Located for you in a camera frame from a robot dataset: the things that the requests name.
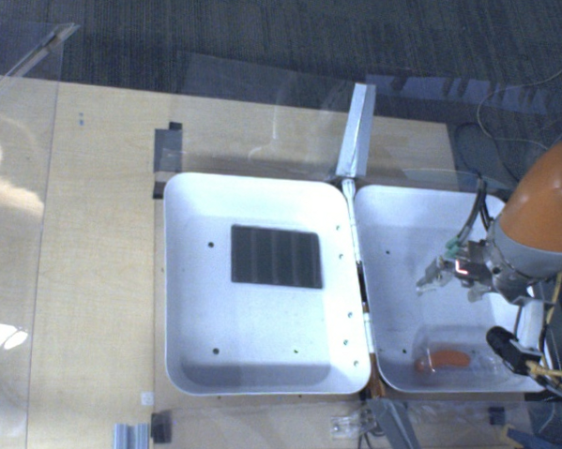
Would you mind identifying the thin black and white rod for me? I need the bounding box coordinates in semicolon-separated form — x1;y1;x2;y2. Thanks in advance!
331;176;385;361

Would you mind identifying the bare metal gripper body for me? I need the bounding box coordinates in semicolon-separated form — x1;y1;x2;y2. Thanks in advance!
438;237;503;298

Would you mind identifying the black ribbed flat rectangle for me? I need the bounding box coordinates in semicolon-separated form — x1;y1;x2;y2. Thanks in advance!
227;223;327;290

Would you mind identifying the orange sausage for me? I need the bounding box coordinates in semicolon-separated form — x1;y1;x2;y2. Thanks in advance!
412;347;473;376

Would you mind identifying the black cylinder on white bracket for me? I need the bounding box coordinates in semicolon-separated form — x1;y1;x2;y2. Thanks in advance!
483;296;549;377

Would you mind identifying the white plastic tray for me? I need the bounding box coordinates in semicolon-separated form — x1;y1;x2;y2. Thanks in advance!
342;183;557;401
152;170;383;407

